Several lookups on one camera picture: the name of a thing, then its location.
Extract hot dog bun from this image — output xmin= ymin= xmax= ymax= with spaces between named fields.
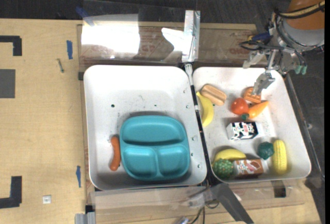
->
xmin=200 ymin=83 xmax=227 ymax=107

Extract white plastic tray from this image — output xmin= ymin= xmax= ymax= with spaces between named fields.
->
xmin=82 ymin=64 xmax=208 ymax=191
xmin=192 ymin=66 xmax=312 ymax=184

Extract orange waffle biscuit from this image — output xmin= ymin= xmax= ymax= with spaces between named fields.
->
xmin=243 ymin=86 xmax=262 ymax=104

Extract black and white milk carton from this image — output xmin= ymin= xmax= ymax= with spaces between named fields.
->
xmin=226 ymin=121 xmax=259 ymax=141

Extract yellow banana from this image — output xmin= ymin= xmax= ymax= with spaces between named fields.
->
xmin=213 ymin=148 xmax=247 ymax=163
xmin=195 ymin=91 xmax=215 ymax=128

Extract green grapes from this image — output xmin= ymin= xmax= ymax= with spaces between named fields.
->
xmin=211 ymin=158 xmax=236 ymax=181

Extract blue divided plate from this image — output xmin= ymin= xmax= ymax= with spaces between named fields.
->
xmin=119 ymin=115 xmax=191 ymax=181

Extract orange carrot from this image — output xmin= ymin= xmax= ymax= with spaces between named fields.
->
xmin=241 ymin=100 xmax=270 ymax=121

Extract orange sausage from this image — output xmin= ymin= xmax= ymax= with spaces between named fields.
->
xmin=109 ymin=135 xmax=122 ymax=172

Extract green broccoli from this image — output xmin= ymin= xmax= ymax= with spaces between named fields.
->
xmin=257 ymin=142 xmax=275 ymax=160

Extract red tomato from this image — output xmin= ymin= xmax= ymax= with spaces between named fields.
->
xmin=230 ymin=97 xmax=250 ymax=116

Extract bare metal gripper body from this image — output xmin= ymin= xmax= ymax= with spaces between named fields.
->
xmin=266 ymin=47 xmax=303 ymax=75

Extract yellow corn cob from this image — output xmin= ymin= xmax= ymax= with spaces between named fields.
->
xmin=272 ymin=139 xmax=288 ymax=176

